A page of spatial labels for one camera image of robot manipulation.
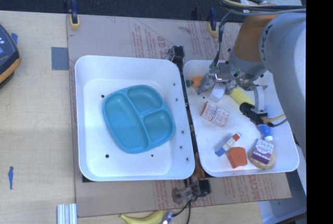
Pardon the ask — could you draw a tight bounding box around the thin black and white rod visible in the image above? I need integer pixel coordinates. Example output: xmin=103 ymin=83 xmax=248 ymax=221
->
xmin=176 ymin=61 xmax=201 ymax=180

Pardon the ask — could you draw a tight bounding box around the orange carrot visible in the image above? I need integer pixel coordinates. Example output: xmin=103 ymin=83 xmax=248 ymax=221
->
xmin=185 ymin=76 xmax=204 ymax=88

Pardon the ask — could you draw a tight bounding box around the blue and white bottle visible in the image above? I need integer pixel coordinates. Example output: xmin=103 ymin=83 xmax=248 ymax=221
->
xmin=257 ymin=124 xmax=274 ymax=141

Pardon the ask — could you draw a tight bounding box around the purple and white carton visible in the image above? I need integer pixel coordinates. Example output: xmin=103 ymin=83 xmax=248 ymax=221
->
xmin=251 ymin=138 xmax=275 ymax=165

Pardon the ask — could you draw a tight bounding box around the yellow corn cob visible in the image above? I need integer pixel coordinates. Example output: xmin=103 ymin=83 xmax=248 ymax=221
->
xmin=229 ymin=87 xmax=254 ymax=107

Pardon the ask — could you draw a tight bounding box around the brown cardboard board red print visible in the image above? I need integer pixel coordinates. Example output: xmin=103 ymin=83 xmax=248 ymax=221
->
xmin=66 ymin=14 xmax=292 ymax=218

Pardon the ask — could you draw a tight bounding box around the black block with thin wires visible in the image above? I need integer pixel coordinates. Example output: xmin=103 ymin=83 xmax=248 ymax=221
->
xmin=166 ymin=45 xmax=185 ymax=63
xmin=171 ymin=178 xmax=212 ymax=203

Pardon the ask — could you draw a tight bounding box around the orange and white carton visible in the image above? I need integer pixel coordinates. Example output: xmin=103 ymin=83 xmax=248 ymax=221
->
xmin=199 ymin=101 xmax=230 ymax=128

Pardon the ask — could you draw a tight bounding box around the white cube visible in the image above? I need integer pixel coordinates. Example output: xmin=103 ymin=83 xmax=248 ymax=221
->
xmin=208 ymin=83 xmax=225 ymax=103

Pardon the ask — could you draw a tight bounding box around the tan round biscuit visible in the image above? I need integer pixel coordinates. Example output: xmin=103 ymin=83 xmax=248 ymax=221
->
xmin=247 ymin=151 xmax=276 ymax=170

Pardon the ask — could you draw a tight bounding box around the orange bread slice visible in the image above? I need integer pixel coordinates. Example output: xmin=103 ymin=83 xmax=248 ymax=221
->
xmin=227 ymin=147 xmax=248 ymax=169

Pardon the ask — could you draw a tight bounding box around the blue divided plate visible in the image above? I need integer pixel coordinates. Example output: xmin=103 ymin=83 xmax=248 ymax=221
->
xmin=102 ymin=84 xmax=176 ymax=154

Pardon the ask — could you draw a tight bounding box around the white blue orange packet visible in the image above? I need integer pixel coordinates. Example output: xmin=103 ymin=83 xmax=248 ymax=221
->
xmin=214 ymin=131 xmax=243 ymax=157

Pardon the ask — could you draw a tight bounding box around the yellow banana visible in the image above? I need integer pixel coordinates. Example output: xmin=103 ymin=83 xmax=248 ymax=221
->
xmin=119 ymin=209 xmax=164 ymax=224

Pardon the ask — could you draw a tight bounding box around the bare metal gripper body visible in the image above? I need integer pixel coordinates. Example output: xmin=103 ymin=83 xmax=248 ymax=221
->
xmin=208 ymin=61 xmax=268 ymax=94

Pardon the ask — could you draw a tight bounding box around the white plastic tray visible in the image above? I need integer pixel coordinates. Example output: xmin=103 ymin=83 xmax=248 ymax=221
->
xmin=74 ymin=55 xmax=196 ymax=182
xmin=183 ymin=59 xmax=300 ymax=178

